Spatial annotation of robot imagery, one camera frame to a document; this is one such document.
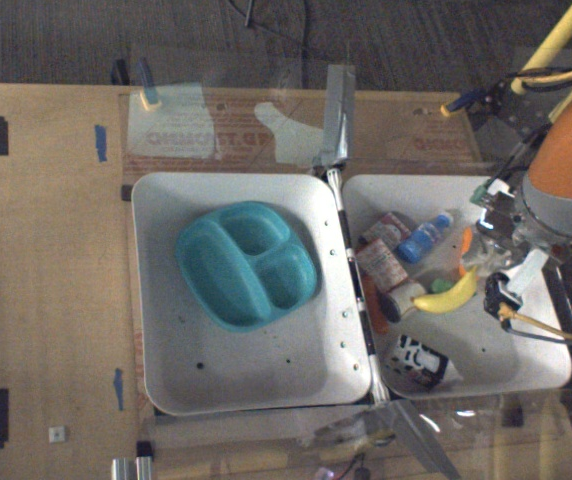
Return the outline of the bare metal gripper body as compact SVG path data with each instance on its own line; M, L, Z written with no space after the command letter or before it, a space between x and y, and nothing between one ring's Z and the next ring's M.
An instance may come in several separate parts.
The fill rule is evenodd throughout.
M517 234L522 215L515 207L516 198L511 192L499 189L492 193L482 184L474 193L474 204L481 208L476 221L476 231L494 246L507 251L529 251L528 242Z

